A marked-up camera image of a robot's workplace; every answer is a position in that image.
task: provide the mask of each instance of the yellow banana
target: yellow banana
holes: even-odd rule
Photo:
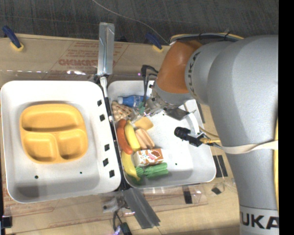
[[[133,152],[135,151],[140,151],[141,150],[141,146],[137,140],[137,137],[135,135],[135,131],[133,126],[131,125],[131,121],[128,120],[125,127],[124,127],[124,132],[125,132],[125,136],[126,136],[126,140],[129,144],[129,146],[131,146],[131,148],[133,149]]]
[[[129,175],[134,177],[137,182],[140,181],[140,177],[137,176],[136,169],[132,162],[131,155],[126,154],[124,151],[121,152],[121,160],[124,167],[124,171]]]

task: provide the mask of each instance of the red sausage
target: red sausage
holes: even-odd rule
[[[127,143],[126,137],[125,137],[125,132],[124,132],[124,127],[126,125],[126,120],[125,119],[120,119],[119,125],[117,127],[117,139],[120,148],[128,155],[131,155],[133,153],[133,149],[129,144]]]

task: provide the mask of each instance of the small carton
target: small carton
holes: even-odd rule
[[[156,165],[163,162],[161,149],[137,151],[133,155],[135,166]]]

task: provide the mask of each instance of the white bottle cap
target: white bottle cap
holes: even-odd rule
[[[118,103],[119,103],[119,104],[123,104],[123,97],[118,96]]]

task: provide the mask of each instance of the plastic bottle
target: plastic bottle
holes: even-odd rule
[[[143,101],[143,96],[136,96],[136,95],[132,95],[128,97],[118,96],[118,103],[124,104],[129,107],[138,107],[138,105],[142,101]]]

